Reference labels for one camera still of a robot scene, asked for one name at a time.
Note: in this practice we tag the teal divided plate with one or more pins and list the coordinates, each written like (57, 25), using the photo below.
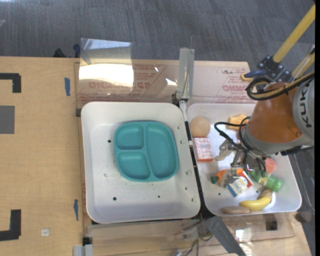
(160, 150)

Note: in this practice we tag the beige ball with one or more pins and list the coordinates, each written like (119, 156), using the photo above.
(200, 126)

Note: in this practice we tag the red and white carton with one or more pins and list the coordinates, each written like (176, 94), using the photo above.
(203, 149)

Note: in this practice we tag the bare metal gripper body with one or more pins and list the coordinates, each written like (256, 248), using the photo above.
(243, 160)

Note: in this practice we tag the orange biscuit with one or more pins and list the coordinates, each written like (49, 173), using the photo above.
(235, 122)

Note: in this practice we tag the white plastic tray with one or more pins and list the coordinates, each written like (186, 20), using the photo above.
(100, 160)
(287, 197)

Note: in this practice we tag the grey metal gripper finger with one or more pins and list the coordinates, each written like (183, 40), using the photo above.
(228, 180)
(237, 172)

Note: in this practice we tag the brown cardboard board red print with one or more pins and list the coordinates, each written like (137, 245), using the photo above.
(215, 82)

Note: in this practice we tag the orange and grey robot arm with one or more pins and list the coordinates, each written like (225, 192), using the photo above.
(272, 122)

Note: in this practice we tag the yellow banana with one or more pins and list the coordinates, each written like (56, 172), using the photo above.
(255, 203)

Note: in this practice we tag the green bottle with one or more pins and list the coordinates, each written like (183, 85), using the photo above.
(271, 182)

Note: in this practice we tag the pink cylinder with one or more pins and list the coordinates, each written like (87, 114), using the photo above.
(270, 165)

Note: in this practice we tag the tan bread roll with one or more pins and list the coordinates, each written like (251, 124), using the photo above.
(267, 193)

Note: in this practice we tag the white and blue carton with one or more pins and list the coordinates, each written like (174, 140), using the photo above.
(240, 186)

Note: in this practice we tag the orange carrot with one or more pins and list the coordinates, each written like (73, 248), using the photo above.
(219, 176)

